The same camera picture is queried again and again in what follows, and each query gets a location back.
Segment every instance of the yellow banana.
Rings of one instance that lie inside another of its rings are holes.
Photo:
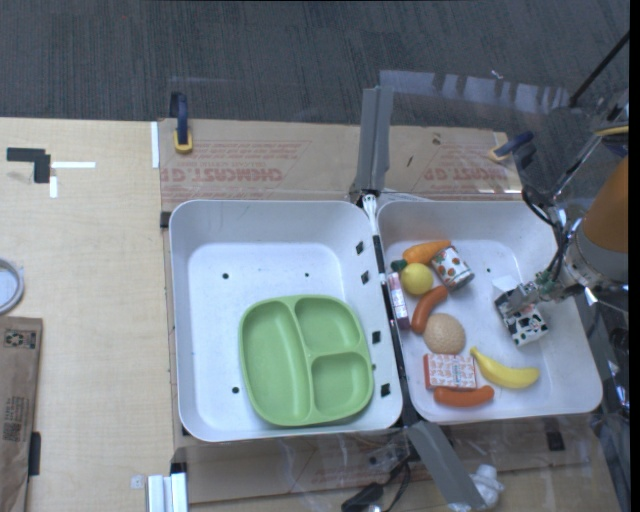
[[[531,386],[540,376],[538,368],[528,366],[512,368],[505,366],[495,359],[480,353],[477,347],[471,347],[471,355],[475,358],[483,377],[498,386],[521,389]]]

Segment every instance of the yellow lemon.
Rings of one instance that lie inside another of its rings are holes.
[[[433,286],[433,273],[423,263],[409,263],[400,273],[400,282],[407,293],[423,295]]]

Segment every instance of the wooden tabletop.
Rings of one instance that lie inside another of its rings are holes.
[[[49,185],[33,182],[31,164],[0,161],[0,255],[25,279],[11,315],[44,321],[34,423],[40,474],[29,482],[27,510],[143,511],[141,483],[168,474],[174,453],[150,123],[0,118],[0,139],[4,147],[45,149],[54,162],[95,162],[56,170],[52,198]],[[506,491],[497,510],[617,510],[595,436],[584,449],[583,464],[501,474]],[[193,510],[338,510],[353,494]],[[394,510],[449,509],[424,481]]]

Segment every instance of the brown paper bag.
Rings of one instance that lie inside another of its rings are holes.
[[[42,320],[0,317],[0,512],[24,512]]]

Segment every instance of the carrot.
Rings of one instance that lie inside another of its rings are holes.
[[[420,297],[416,309],[413,311],[413,316],[411,317],[411,330],[416,334],[422,334],[427,326],[427,319],[431,311],[437,304],[446,299],[448,295],[449,292],[447,288],[439,285],[431,288],[431,290]]]
[[[422,244],[412,245],[402,253],[402,258],[407,263],[424,263],[428,265],[433,257],[451,245],[451,240],[435,240]]]
[[[451,407],[474,407],[488,402],[494,394],[495,391],[489,385],[470,391],[438,387],[433,392],[433,399],[439,404]]]

